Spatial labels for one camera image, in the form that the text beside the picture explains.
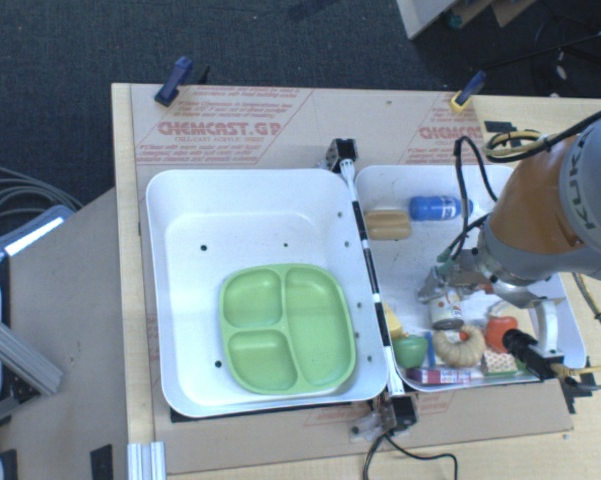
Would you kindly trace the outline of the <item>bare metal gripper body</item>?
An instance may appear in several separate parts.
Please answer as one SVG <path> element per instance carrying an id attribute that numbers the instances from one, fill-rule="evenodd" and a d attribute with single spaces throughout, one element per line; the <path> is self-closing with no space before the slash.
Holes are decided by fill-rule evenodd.
<path id="1" fill-rule="evenodd" d="M 447 279 L 447 293 L 454 290 L 461 297 L 484 291 L 520 309 L 529 309 L 546 300 L 545 296 L 529 289 L 533 281 L 516 278 L 490 253 L 481 250 L 461 250 L 456 256 L 449 251 L 443 252 L 431 272 Z"/>

